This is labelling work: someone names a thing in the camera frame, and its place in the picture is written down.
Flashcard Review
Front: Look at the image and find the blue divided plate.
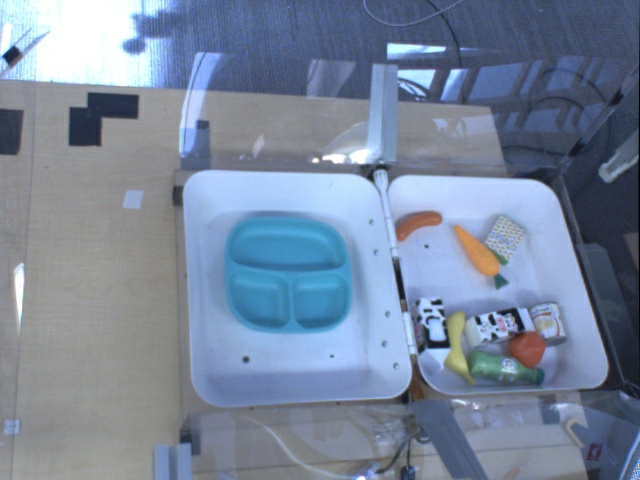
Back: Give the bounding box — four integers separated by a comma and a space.
224, 216, 353, 334

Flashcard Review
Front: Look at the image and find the black and white thin rod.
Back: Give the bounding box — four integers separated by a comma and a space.
372, 168, 419, 355

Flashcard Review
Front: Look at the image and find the orange sausage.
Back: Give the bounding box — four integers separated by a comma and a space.
394, 210, 444, 243

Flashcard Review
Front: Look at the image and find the white plastic tray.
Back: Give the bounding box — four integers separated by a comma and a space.
181, 169, 413, 409
387, 174, 610, 397

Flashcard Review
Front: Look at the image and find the black and white cow carton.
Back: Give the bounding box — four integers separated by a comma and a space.
414, 297, 451, 354
464, 306, 536, 349

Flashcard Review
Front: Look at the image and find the orange carrot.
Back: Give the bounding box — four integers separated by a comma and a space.
453, 224, 510, 290

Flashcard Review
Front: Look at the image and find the yellow banana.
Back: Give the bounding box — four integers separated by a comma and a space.
443, 310, 477, 386

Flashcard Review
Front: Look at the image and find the yellow patterned small carton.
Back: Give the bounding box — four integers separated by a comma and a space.
483, 214, 528, 266

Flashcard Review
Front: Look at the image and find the pale wooden board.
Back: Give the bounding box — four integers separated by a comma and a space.
0, 79, 591, 480

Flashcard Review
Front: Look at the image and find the green bottle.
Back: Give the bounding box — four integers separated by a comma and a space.
467, 350, 546, 387

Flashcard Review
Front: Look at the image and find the red tomato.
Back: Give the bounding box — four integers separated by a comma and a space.
508, 331, 548, 369

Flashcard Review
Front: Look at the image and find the small printed can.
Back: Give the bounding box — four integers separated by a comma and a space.
528, 301, 568, 347

